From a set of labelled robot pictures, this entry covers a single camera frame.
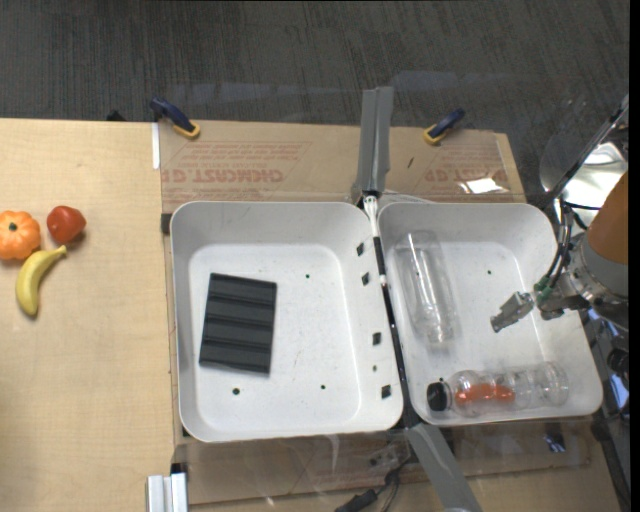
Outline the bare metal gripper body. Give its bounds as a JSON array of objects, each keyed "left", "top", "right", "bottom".
[{"left": 535, "top": 269, "right": 629, "bottom": 322}]

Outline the clear bottle with black cap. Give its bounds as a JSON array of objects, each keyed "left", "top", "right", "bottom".
[{"left": 425, "top": 361, "right": 571, "bottom": 419}]

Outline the thin black and white rod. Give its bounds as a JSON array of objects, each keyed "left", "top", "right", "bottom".
[{"left": 361, "top": 194, "right": 417, "bottom": 427}]

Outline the white plastic tray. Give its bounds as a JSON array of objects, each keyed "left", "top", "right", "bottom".
[
  {"left": 376, "top": 201, "right": 605, "bottom": 428},
  {"left": 168, "top": 200, "right": 405, "bottom": 444}
]

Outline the black ribbed rectangular panel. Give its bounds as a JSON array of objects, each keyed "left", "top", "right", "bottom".
[{"left": 198, "top": 272, "right": 279, "bottom": 376}]

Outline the brown cardboard board red print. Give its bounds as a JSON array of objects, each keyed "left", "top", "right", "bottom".
[{"left": 158, "top": 118, "right": 592, "bottom": 506}]

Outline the clear plastic bottle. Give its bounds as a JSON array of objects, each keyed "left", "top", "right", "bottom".
[{"left": 393, "top": 229, "right": 460, "bottom": 346}]

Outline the yellow banana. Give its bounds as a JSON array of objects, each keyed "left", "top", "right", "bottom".
[{"left": 14, "top": 244, "right": 69, "bottom": 318}]

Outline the orange toy pumpkin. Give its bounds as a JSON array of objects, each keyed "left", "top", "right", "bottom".
[{"left": 0, "top": 209, "right": 43, "bottom": 262}]

